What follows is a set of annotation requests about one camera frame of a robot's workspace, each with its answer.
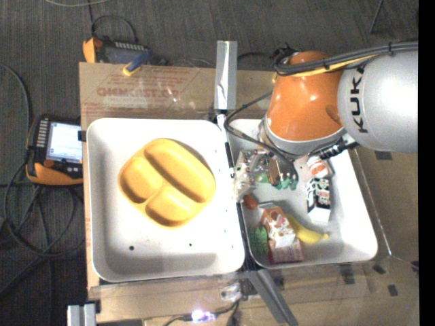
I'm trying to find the orange and white can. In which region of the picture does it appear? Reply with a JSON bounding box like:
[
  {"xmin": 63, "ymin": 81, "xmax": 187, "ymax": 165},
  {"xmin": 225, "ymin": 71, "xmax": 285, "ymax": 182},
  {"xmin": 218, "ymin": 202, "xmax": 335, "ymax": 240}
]
[{"xmin": 305, "ymin": 156, "xmax": 336, "ymax": 180}]

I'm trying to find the yellow divided plate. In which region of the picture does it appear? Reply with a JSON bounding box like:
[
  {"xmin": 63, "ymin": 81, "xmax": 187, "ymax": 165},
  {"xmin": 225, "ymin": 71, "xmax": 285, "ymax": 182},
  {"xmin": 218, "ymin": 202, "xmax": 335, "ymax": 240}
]
[{"xmin": 117, "ymin": 137, "xmax": 218, "ymax": 229}]

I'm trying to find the orange and white carton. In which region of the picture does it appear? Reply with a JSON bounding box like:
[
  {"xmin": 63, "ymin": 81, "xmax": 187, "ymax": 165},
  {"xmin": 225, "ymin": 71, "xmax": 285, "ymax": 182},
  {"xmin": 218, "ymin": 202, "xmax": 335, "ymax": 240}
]
[{"xmin": 259, "ymin": 206, "xmax": 297, "ymax": 249}]

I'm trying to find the yellow banana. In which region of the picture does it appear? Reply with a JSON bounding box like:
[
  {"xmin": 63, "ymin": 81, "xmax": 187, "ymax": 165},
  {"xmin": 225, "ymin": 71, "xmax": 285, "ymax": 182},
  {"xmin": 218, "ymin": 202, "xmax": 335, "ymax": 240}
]
[{"xmin": 284, "ymin": 213, "xmax": 330, "ymax": 245}]

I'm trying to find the white plastic tray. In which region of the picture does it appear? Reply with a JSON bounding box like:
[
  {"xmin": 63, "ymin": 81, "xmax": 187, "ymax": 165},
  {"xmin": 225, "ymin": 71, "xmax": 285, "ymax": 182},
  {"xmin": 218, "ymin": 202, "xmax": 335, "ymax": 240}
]
[
  {"xmin": 86, "ymin": 117, "xmax": 246, "ymax": 284},
  {"xmin": 225, "ymin": 117, "xmax": 379, "ymax": 270}
]

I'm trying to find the red packet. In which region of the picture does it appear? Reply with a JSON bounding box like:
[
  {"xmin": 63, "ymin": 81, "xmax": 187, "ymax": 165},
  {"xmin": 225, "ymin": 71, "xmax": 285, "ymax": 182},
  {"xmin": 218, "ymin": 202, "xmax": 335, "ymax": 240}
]
[{"xmin": 267, "ymin": 237, "xmax": 305, "ymax": 265}]

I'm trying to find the brown cardboard board red print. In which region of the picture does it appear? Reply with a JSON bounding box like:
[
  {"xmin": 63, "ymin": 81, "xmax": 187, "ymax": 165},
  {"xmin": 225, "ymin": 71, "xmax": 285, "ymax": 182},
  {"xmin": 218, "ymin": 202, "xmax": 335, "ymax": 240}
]
[{"xmin": 78, "ymin": 61, "xmax": 378, "ymax": 323}]

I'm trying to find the black and white carton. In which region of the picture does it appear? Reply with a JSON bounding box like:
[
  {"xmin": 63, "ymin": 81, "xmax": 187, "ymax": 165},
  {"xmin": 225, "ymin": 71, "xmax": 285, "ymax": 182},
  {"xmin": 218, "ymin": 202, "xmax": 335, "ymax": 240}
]
[{"xmin": 304, "ymin": 177, "xmax": 332, "ymax": 225}]

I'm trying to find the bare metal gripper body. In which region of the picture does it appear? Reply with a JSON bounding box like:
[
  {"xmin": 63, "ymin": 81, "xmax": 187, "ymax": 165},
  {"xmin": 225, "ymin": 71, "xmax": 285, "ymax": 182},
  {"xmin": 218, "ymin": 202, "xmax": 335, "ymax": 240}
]
[{"xmin": 237, "ymin": 149, "xmax": 285, "ymax": 187}]

